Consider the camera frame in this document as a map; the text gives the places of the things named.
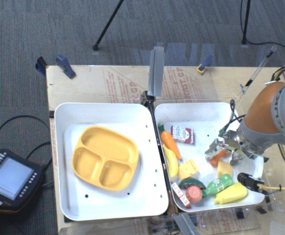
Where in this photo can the pink round sausage piece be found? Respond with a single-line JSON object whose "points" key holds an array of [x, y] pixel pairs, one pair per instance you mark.
{"points": [[194, 194]]}

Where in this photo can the red and white carton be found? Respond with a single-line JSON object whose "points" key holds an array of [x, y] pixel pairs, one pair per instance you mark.
{"points": [[182, 134]]}

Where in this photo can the pale yellow bread slice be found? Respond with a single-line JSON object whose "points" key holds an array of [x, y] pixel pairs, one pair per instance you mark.
{"points": [[224, 169]]}

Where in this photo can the yellow banana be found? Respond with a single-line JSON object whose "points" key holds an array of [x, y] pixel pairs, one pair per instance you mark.
{"points": [[172, 161]]}

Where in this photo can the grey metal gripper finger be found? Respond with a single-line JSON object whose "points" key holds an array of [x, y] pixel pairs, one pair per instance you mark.
{"points": [[236, 158], [213, 147]]}

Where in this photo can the red and white small packet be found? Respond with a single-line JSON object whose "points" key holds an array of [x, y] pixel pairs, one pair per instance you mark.
{"points": [[180, 195]]}

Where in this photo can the green bottle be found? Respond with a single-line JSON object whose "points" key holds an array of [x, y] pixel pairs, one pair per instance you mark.
{"points": [[218, 183]]}

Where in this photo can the yellow cheese wedge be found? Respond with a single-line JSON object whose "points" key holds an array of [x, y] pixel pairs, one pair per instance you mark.
{"points": [[187, 169]]}

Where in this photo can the orange carrot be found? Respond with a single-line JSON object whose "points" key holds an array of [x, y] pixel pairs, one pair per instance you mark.
{"points": [[170, 141]]}

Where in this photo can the white plastic tray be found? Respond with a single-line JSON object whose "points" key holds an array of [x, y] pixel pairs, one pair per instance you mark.
{"points": [[206, 116], [147, 199]]}

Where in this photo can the yellow divided plate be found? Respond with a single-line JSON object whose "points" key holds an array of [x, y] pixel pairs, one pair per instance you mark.
{"points": [[103, 143]]}

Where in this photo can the yellow squeeze bottle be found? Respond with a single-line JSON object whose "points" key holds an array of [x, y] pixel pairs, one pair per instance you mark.
{"points": [[231, 193]]}

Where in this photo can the orange toy drumstick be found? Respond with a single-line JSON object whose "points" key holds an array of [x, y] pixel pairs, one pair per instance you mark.
{"points": [[217, 158]]}

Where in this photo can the black cylinder on white bracket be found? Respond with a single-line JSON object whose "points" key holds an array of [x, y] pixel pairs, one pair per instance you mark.
{"points": [[247, 180]]}

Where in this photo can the pale board with red print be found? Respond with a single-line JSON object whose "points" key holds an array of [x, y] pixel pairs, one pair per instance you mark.
{"points": [[88, 87]]}

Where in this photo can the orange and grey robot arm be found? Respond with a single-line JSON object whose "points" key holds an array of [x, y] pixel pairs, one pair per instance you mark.
{"points": [[262, 106]]}

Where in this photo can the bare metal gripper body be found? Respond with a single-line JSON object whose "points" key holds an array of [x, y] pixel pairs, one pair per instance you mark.
{"points": [[234, 142]]}

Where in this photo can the dark green toy slice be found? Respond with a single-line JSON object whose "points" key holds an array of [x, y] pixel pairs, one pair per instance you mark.
{"points": [[191, 182]]}

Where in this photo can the black stand leg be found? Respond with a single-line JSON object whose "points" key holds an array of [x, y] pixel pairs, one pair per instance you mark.
{"points": [[110, 21]]}

